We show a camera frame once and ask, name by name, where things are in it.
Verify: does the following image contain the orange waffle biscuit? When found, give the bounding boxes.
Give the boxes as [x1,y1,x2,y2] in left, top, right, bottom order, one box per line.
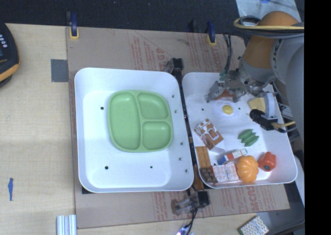
[194,146,212,173]

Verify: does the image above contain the black block with wires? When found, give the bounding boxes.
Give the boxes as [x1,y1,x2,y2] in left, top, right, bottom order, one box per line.
[164,57,185,75]
[171,190,210,215]

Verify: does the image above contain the red bell pepper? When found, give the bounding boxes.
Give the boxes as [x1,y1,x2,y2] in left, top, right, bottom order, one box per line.
[258,151,277,173]

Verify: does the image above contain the white and orange packet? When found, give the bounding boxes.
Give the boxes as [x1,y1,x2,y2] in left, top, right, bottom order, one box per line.
[210,162,240,184]

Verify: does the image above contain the yellow cheese wedge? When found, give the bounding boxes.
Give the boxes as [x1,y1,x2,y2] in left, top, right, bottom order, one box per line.
[247,97,267,114]

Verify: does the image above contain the green pea pods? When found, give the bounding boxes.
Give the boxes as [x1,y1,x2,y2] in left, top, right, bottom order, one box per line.
[237,128,260,148]

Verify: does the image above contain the brown cardboard board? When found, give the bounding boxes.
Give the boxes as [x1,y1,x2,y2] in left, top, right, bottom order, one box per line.
[65,26,291,229]

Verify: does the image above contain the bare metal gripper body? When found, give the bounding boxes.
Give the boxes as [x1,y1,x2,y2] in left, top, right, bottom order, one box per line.
[219,69,270,96]

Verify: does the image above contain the red white blue carton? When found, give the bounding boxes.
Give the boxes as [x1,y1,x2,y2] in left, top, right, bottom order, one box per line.
[217,148,249,166]

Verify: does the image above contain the green divided plate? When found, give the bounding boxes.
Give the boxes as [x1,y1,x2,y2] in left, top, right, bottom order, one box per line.
[107,89,174,153]

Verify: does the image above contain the orange patterned white carton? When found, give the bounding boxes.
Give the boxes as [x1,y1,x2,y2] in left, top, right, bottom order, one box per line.
[237,215,270,235]

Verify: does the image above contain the orange pumpkin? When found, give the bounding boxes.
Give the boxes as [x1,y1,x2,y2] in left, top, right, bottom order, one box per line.
[235,155,260,184]

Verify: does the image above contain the white fried egg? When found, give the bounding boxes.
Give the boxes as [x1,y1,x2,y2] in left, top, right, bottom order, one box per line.
[212,99,249,121]

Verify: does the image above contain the brown and white carton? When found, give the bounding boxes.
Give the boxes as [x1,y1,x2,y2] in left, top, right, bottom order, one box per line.
[193,118,224,151]

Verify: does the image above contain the brown chocolate bar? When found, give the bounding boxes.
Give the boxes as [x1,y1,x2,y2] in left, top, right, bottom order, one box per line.
[199,167,218,184]

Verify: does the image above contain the white plastic tray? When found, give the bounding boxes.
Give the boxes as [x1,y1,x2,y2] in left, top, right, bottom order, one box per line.
[182,72,298,190]
[74,67,195,194]

